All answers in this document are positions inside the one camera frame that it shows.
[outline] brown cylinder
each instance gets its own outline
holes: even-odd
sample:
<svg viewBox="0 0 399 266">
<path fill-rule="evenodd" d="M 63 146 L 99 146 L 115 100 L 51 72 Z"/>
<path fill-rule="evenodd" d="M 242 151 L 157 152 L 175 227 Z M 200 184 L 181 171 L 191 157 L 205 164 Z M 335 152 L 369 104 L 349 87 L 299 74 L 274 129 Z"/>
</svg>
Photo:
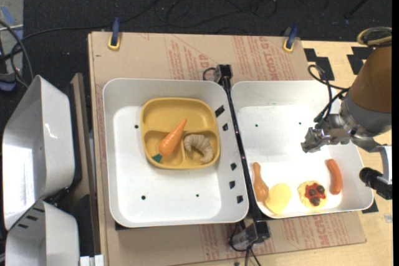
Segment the brown cylinder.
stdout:
<svg viewBox="0 0 399 266">
<path fill-rule="evenodd" d="M 377 47 L 370 54 L 349 94 L 366 110 L 392 113 L 392 47 Z"/>
</svg>

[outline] yellow plate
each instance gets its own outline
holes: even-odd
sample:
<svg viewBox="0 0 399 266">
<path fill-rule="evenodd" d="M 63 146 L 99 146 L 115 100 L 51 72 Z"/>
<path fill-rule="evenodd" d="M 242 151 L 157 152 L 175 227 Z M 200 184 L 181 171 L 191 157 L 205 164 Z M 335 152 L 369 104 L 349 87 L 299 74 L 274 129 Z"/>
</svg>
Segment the yellow plate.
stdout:
<svg viewBox="0 0 399 266">
<path fill-rule="evenodd" d="M 162 139 L 184 118 L 187 124 L 182 139 L 174 152 L 163 156 L 158 163 L 152 157 L 159 153 Z M 220 156 L 218 124 L 214 111 L 205 102 L 192 98 L 156 98 L 144 104 L 140 116 L 142 141 L 147 160 L 164 169 L 198 169 L 215 163 Z M 196 148 L 185 150 L 183 139 L 191 135 L 205 135 L 211 143 L 214 158 L 202 164 L 202 153 Z"/>
</svg>

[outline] toy food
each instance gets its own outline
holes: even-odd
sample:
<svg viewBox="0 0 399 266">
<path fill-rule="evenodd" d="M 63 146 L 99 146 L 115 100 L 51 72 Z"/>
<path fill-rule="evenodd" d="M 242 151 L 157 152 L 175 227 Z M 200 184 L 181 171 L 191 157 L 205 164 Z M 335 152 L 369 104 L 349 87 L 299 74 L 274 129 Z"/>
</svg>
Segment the toy food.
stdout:
<svg viewBox="0 0 399 266">
<path fill-rule="evenodd" d="M 298 192 L 302 203 L 309 209 L 318 209 L 327 202 L 325 189 L 317 181 L 303 182 L 298 187 Z"/>
<path fill-rule="evenodd" d="M 281 214 L 291 200 L 291 188 L 286 183 L 274 185 L 264 201 L 266 207 L 275 214 Z"/>
<path fill-rule="evenodd" d="M 159 154 L 152 157 L 156 162 L 161 161 L 162 156 L 168 156 L 172 154 L 173 150 L 176 148 L 181 137 L 183 136 L 186 123 L 187 119 L 182 119 L 180 123 L 177 124 L 174 129 L 172 129 L 169 134 L 164 137 L 158 147 Z"/>
<path fill-rule="evenodd" d="M 327 167 L 329 168 L 332 175 L 332 184 L 330 187 L 331 194 L 337 195 L 342 189 L 342 175 L 339 170 L 337 162 L 334 159 L 328 159 L 326 161 Z"/>
<path fill-rule="evenodd" d="M 191 147 L 196 148 L 203 154 L 203 157 L 199 161 L 203 164 L 209 163 L 213 160 L 214 153 L 209 142 L 209 139 L 205 135 L 191 134 L 184 138 L 184 146 L 187 151 L 191 151 Z"/>
<path fill-rule="evenodd" d="M 261 177 L 261 165 L 258 162 L 252 164 L 254 169 L 254 191 L 256 199 L 259 202 L 264 202 L 269 195 L 269 188 Z"/>
</svg>

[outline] sausage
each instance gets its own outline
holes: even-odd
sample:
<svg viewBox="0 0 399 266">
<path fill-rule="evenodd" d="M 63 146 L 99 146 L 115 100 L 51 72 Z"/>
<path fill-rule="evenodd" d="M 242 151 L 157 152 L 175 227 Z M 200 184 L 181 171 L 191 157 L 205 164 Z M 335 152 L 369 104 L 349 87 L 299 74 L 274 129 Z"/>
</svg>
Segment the sausage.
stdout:
<svg viewBox="0 0 399 266">
<path fill-rule="evenodd" d="M 342 175 L 341 171 L 339 170 L 337 162 L 334 159 L 328 159 L 327 167 L 331 172 L 332 175 L 332 184 L 330 187 L 331 194 L 337 195 L 342 190 Z"/>
</svg>

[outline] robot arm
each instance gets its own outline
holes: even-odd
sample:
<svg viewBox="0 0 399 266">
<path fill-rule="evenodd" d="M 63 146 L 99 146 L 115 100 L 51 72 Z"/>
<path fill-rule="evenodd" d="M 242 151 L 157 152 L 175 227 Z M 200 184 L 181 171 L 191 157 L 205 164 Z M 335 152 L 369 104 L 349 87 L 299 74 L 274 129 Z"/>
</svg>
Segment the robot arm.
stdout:
<svg viewBox="0 0 399 266">
<path fill-rule="evenodd" d="M 358 36 L 358 42 L 374 47 L 359 75 L 349 88 L 338 114 L 328 114 L 309 128 L 304 152 L 316 152 L 323 145 L 352 141 L 368 152 L 379 152 L 383 174 L 371 168 L 360 179 L 385 199 L 392 199 L 392 146 L 378 144 L 374 137 L 392 128 L 392 29 L 371 28 Z"/>
</svg>

